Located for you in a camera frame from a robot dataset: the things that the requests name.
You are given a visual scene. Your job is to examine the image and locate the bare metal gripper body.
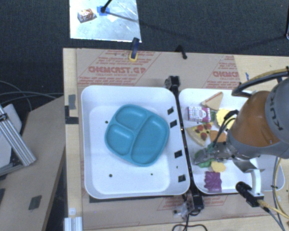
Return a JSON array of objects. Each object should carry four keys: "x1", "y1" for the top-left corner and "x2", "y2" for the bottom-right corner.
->
[{"x1": 207, "y1": 143, "x2": 239, "y2": 163}]

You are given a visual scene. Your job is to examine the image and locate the green toy lettuce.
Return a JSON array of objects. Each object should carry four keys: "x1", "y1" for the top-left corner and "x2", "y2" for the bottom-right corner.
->
[{"x1": 194, "y1": 149, "x2": 214, "y2": 169}]

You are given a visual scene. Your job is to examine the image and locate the yellow toy crisp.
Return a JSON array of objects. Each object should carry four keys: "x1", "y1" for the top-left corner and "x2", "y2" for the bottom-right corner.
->
[{"x1": 210, "y1": 161, "x2": 227, "y2": 173}]

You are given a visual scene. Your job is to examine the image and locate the orange biscuit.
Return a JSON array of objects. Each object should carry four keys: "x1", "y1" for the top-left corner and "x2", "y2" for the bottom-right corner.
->
[{"x1": 209, "y1": 129, "x2": 228, "y2": 144}]

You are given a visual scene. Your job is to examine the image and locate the pizza slice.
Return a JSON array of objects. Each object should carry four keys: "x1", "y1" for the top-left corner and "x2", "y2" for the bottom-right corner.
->
[{"x1": 185, "y1": 122, "x2": 214, "y2": 147}]

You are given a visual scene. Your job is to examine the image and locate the purple grapes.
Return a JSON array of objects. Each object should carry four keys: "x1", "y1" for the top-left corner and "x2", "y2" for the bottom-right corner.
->
[{"x1": 203, "y1": 171, "x2": 223, "y2": 193}]

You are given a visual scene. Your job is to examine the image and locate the white plastic tray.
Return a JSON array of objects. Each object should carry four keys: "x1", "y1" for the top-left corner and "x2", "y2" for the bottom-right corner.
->
[
  {"x1": 178, "y1": 88, "x2": 286, "y2": 195},
  {"x1": 80, "y1": 85, "x2": 191, "y2": 200}
]

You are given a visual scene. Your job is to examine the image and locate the thin black rod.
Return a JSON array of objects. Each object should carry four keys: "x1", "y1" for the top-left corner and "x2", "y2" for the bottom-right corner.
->
[{"x1": 173, "y1": 87, "x2": 200, "y2": 198}]

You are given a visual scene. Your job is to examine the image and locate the yellow toy food piece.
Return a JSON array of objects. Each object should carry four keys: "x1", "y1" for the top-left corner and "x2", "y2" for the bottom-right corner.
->
[{"x1": 215, "y1": 108, "x2": 232, "y2": 126}]

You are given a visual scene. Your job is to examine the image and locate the pink and white carton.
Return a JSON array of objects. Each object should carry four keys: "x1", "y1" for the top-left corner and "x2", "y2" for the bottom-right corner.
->
[{"x1": 188, "y1": 106, "x2": 211, "y2": 123}]

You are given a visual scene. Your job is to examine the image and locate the tan triangular sandwich slice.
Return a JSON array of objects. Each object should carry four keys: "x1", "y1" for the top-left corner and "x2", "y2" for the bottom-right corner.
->
[{"x1": 201, "y1": 91, "x2": 224, "y2": 111}]

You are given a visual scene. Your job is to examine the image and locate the blue divided plate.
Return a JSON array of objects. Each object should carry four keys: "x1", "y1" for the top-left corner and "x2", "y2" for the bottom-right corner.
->
[{"x1": 104, "y1": 104, "x2": 171, "y2": 167}]

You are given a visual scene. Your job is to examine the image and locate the brown cardboard board, red print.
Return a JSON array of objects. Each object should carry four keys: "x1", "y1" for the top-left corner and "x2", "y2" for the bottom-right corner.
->
[{"x1": 76, "y1": 48, "x2": 289, "y2": 230}]

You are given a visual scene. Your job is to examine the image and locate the orange and white carton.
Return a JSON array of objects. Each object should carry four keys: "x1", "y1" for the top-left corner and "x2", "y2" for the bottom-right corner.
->
[{"x1": 77, "y1": 8, "x2": 97, "y2": 24}]

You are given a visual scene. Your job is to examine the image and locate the black cylinder on white bracket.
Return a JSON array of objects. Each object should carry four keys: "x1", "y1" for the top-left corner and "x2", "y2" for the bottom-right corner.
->
[{"x1": 233, "y1": 159, "x2": 265, "y2": 208}]

